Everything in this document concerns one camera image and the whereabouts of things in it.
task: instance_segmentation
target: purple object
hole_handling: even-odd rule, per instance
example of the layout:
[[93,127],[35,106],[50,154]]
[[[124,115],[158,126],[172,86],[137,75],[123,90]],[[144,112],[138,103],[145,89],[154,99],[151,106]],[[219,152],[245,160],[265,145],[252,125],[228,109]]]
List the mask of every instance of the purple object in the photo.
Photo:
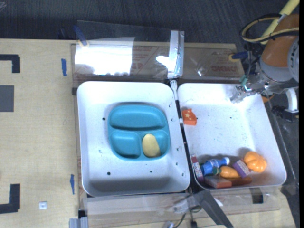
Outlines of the purple object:
[[234,169],[236,169],[236,171],[241,176],[241,178],[245,178],[246,176],[248,176],[250,174],[250,169],[241,160],[238,160],[232,166]]

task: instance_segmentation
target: yellow potato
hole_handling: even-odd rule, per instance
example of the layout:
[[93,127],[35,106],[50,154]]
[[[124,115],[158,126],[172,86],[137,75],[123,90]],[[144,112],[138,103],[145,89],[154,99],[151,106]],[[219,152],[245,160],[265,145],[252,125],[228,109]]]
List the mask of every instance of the yellow potato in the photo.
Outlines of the yellow potato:
[[232,167],[229,167],[229,166],[221,166],[221,173],[220,173],[220,176],[221,177],[224,177],[224,178],[236,178],[236,177],[240,177],[240,175],[238,174],[238,172],[232,168]]
[[160,147],[154,135],[148,133],[142,139],[142,150],[145,156],[149,158],[161,155]]

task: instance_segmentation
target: wooden table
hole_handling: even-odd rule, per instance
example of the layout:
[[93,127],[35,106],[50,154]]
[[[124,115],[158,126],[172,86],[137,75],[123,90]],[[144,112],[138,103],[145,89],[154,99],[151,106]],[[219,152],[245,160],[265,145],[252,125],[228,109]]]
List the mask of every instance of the wooden table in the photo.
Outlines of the wooden table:
[[[0,54],[18,54],[20,73],[0,61],[0,85],[14,86],[14,112],[0,112],[0,204],[20,184],[20,209],[0,214],[0,227],[68,227],[78,216],[79,188],[72,89],[72,40],[0,39]],[[61,59],[67,60],[63,76]],[[75,193],[70,183],[74,175]],[[280,209],[228,215],[235,227],[295,227],[285,196]],[[40,202],[47,209],[39,209]],[[211,218],[199,226],[214,226]],[[161,227],[163,223],[132,227]],[[184,221],[180,227],[190,227]]]

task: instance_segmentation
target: blue tape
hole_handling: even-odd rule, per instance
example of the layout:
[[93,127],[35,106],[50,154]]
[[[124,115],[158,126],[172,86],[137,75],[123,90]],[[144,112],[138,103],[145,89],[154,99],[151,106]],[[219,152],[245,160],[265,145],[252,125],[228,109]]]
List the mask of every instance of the blue tape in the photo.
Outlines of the blue tape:
[[67,61],[65,59],[61,59],[61,69],[62,69],[62,73],[63,76],[67,76]]
[[76,35],[78,36],[82,45],[86,46],[87,45],[86,38],[85,38],[84,34],[82,33],[81,29],[78,26],[74,25],[73,30],[76,33]]
[[71,174],[71,178],[70,178],[70,183],[71,183],[71,188],[72,188],[72,193],[73,195],[75,194],[75,189],[74,189],[74,175]]
[[242,59],[242,58],[247,58],[247,57],[248,57],[248,52],[242,51],[242,52],[234,54],[231,58],[232,59]]

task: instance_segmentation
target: yellow cable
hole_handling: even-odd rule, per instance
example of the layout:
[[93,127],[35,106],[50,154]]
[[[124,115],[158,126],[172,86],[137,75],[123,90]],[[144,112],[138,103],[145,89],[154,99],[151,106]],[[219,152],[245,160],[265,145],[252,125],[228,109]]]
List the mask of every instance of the yellow cable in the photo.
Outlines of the yellow cable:
[[274,19],[279,19],[280,17],[269,17],[269,18],[262,18],[262,19],[256,19],[254,21],[252,21],[251,23],[249,23],[242,31],[242,38],[243,40],[245,41],[248,41],[248,42],[252,42],[252,43],[257,43],[261,40],[264,40],[264,39],[268,39],[268,38],[271,38],[271,37],[274,37],[276,35],[280,35],[282,33],[288,33],[288,32],[299,32],[300,31],[300,28],[299,27],[295,27],[295,28],[287,28],[287,29],[283,29],[283,30],[280,30],[280,31],[276,31],[274,33],[270,33],[269,35],[264,35],[264,36],[261,36],[259,38],[246,38],[246,32],[252,27],[254,26],[255,24],[259,23],[259,22],[262,22],[262,21],[265,21],[265,20],[274,20]]
[[[291,14],[294,11],[294,9],[299,5],[299,3],[300,3],[300,0],[289,0],[286,3],[286,5],[282,8],[282,10],[280,11],[280,14],[286,14],[286,15]],[[273,32],[275,30],[276,26],[277,26],[277,19],[274,20],[269,25],[269,27],[267,28],[267,30],[265,30],[265,32],[263,33],[262,36],[268,35],[271,32]],[[267,42],[268,42],[268,40],[267,41],[263,41],[261,43],[265,45]]]

